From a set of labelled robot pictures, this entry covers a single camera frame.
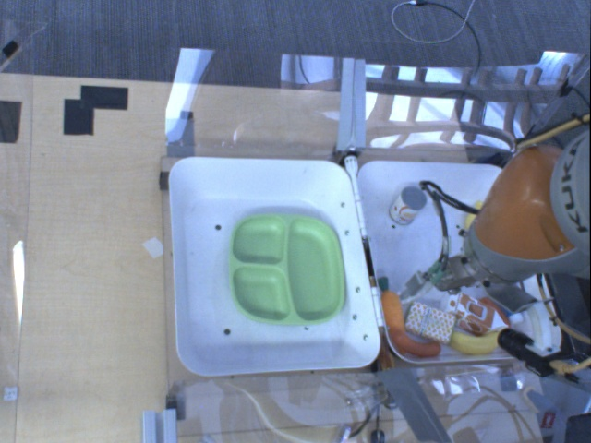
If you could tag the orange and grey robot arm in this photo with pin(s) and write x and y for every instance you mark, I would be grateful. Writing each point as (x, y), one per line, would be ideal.
(522, 210)

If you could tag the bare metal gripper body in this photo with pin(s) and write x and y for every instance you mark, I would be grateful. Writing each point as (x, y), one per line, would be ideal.
(454, 275)

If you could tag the yellow patterned carton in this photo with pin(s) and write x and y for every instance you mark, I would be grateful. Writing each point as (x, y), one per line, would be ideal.
(429, 322)

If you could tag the red sausage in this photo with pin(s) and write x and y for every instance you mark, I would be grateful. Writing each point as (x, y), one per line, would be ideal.
(418, 348)

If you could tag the black cylinder on white bracket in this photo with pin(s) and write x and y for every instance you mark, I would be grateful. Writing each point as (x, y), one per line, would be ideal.
(517, 339)

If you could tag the white and orange carton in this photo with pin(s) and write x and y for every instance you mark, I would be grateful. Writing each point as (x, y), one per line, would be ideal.
(471, 314)

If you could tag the yellow banana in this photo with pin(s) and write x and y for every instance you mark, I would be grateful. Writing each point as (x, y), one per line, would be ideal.
(475, 344)

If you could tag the orange carrot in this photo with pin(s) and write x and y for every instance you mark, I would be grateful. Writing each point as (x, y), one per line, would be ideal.
(393, 309)

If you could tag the white and orange can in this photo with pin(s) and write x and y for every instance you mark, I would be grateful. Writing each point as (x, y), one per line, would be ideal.
(405, 208)

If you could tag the white plastic tray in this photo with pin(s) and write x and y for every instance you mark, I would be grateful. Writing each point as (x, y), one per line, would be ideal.
(198, 266)
(383, 187)

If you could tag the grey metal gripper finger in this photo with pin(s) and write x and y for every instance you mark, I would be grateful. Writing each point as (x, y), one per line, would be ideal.
(424, 278)
(411, 290)

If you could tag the green divided plate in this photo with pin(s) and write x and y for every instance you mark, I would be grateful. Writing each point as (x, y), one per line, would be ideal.
(314, 266)

